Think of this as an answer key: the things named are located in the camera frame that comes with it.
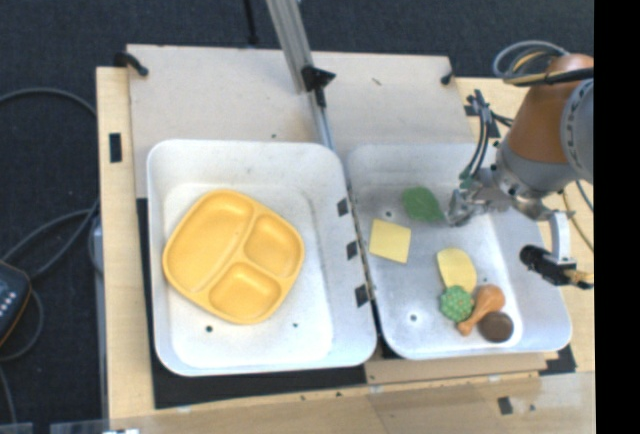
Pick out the black cylinder on white bracket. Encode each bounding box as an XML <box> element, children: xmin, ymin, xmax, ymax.
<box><xmin>519</xmin><ymin>211</ymin><xmax>581</xmax><ymax>288</ymax></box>

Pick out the pale flat board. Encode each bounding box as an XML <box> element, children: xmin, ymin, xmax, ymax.
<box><xmin>124</xmin><ymin>43</ymin><xmax>551</xmax><ymax>386</ymax></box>

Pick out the yellow divided plate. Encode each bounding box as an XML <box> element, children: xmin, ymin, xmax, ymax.
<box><xmin>161</xmin><ymin>188</ymin><xmax>306</xmax><ymax>326</ymax></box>

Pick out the brown round biscuit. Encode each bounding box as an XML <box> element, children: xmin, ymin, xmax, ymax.
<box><xmin>477</xmin><ymin>310</ymin><xmax>515</xmax><ymax>344</ymax></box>

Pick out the green leaf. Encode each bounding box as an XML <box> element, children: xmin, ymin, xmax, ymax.
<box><xmin>401</xmin><ymin>185</ymin><xmax>446</xmax><ymax>224</ymax></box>

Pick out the white plastic tray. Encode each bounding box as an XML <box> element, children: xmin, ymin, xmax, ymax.
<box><xmin>146</xmin><ymin>138</ymin><xmax>379</xmax><ymax>378</ymax></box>
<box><xmin>345</xmin><ymin>143</ymin><xmax>574</xmax><ymax>362</ymax></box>

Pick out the yellow oval chip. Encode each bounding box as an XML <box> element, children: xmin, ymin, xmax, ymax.
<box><xmin>436</xmin><ymin>247</ymin><xmax>479</xmax><ymax>296</ymax></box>

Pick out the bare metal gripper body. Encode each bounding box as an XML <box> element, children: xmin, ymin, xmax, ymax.
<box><xmin>462</xmin><ymin>161</ymin><xmax>558</xmax><ymax>222</ymax></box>

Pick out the orange chicken drumstick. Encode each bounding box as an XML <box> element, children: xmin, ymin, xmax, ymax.
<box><xmin>456</xmin><ymin>283</ymin><xmax>507</xmax><ymax>337</ymax></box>

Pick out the green broccoli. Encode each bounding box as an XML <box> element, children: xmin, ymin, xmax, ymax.
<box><xmin>438</xmin><ymin>285</ymin><xmax>475</xmax><ymax>323</ymax></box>

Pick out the yellow square cheese slice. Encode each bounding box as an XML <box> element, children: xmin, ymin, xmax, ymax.
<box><xmin>368</xmin><ymin>218</ymin><xmax>413</xmax><ymax>265</ymax></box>

